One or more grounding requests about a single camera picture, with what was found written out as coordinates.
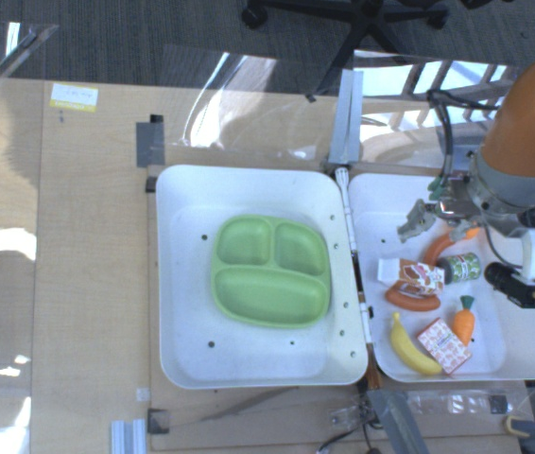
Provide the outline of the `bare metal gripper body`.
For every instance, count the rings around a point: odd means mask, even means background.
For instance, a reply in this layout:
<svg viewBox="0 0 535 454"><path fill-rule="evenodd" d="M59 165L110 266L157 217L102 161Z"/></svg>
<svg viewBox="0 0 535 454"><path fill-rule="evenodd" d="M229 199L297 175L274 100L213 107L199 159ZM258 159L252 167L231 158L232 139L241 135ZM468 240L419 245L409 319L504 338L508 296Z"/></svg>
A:
<svg viewBox="0 0 535 454"><path fill-rule="evenodd" d="M432 182L433 213L452 227L477 228L482 225L481 212L470 195L472 177L468 173L445 176Z"/></svg>

